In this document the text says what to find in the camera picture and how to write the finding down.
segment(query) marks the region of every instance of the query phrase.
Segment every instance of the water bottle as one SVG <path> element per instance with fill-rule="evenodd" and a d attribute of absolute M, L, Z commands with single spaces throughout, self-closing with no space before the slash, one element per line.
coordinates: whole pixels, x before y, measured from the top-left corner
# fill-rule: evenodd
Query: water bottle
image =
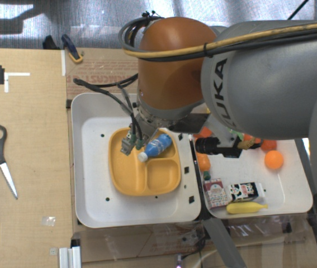
<path fill-rule="evenodd" d="M 156 157 L 172 144 L 172 139 L 168 134 L 161 134 L 157 139 L 152 140 L 146 146 L 144 152 L 138 154 L 141 162 L 146 162 L 149 157 Z"/>

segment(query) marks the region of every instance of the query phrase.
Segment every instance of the yellow plate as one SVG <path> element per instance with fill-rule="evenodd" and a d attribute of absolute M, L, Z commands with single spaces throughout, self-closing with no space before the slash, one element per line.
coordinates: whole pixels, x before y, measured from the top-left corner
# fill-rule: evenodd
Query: yellow plate
<path fill-rule="evenodd" d="M 126 195 L 159 195 L 173 191 L 181 181 L 181 163 L 174 138 L 159 130 L 155 138 L 167 133 L 172 138 L 170 145 L 159 156 L 140 162 L 137 155 L 144 151 L 133 149 L 129 156 L 122 153 L 121 140 L 129 128 L 114 132 L 108 148 L 110 174 L 116 189 Z"/>

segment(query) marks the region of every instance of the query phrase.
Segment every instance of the orange ball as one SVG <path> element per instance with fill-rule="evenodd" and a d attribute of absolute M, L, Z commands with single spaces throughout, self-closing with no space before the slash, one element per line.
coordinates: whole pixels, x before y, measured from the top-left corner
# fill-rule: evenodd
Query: orange ball
<path fill-rule="evenodd" d="M 271 150 L 266 153 L 264 162 L 266 167 L 276 170 L 282 166 L 283 156 L 279 151 Z"/>
<path fill-rule="evenodd" d="M 263 140 L 260 148 L 264 151 L 275 150 L 277 147 L 277 142 L 275 140 Z"/>

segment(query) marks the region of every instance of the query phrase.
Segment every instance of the scissor blade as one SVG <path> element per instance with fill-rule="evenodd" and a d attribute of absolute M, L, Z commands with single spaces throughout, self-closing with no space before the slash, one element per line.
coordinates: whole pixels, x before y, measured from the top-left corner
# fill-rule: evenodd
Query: scissor blade
<path fill-rule="evenodd" d="M 0 164 L 0 168 L 2 169 L 3 175 L 6 178 L 7 184 L 10 190 L 12 191 L 12 194 L 14 195 L 16 199 L 18 199 L 17 190 L 15 189 L 14 182 L 13 182 L 11 173 L 9 172 L 7 163 Z"/>

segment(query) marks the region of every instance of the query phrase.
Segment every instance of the yellow cable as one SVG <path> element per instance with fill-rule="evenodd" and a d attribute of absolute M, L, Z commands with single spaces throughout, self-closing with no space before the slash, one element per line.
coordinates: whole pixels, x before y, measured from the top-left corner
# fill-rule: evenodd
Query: yellow cable
<path fill-rule="evenodd" d="M 218 47 L 228 46 L 231 44 L 235 44 L 237 42 L 250 41 L 250 40 L 270 37 L 274 35 L 314 30 L 314 29 L 317 29 L 317 23 L 305 24 L 305 25 L 299 25 L 299 26 L 289 26 L 289 27 L 276 28 L 276 29 L 267 30 L 267 31 L 248 33 L 246 35 L 241 35 L 241 36 L 232 37 L 229 39 L 209 43 L 206 45 L 206 50 L 212 50 Z M 179 49 L 179 50 L 151 51 L 151 52 L 137 52 L 137 51 L 130 51 L 130 50 L 124 49 L 124 52 L 126 55 L 133 56 L 136 58 L 143 58 L 143 59 L 166 58 L 170 56 L 193 54 L 193 53 L 202 52 L 202 51 L 204 51 L 204 45 L 195 46 L 195 47 L 187 47 L 187 48 Z"/>

